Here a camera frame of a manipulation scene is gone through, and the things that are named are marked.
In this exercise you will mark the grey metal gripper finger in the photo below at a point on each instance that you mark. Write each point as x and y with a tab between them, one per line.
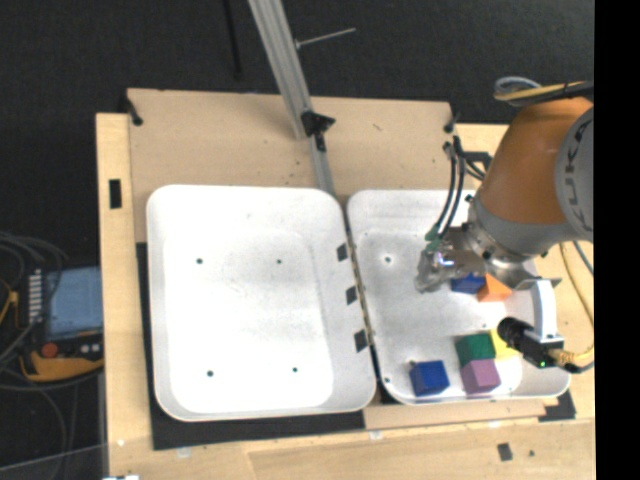
424	275
442	279

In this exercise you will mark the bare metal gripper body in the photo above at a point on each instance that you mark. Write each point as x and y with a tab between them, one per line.
477	255

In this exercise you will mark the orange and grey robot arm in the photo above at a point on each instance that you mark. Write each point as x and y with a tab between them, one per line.
530	168

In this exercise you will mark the blue cube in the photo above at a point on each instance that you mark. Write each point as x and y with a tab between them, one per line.
467	284
429	378

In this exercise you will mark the orange cube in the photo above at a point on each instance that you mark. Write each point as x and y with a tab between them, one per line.
494	290

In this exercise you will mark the white plastic tray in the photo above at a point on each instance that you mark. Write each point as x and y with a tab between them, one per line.
250	308
415	328

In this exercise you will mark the thin black and white rod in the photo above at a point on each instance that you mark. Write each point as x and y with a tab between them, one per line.
361	298

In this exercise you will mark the green cube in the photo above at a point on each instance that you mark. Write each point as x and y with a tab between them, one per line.
475	348

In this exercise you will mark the yellow cube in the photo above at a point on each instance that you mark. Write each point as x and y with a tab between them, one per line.
505	350

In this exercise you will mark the purple cube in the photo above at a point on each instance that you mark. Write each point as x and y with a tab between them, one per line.
480	377

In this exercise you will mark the pale wood board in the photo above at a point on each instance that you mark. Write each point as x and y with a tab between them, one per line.
225	138

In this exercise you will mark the black cylinder on white bracket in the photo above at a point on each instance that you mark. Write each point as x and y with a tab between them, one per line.
525	340

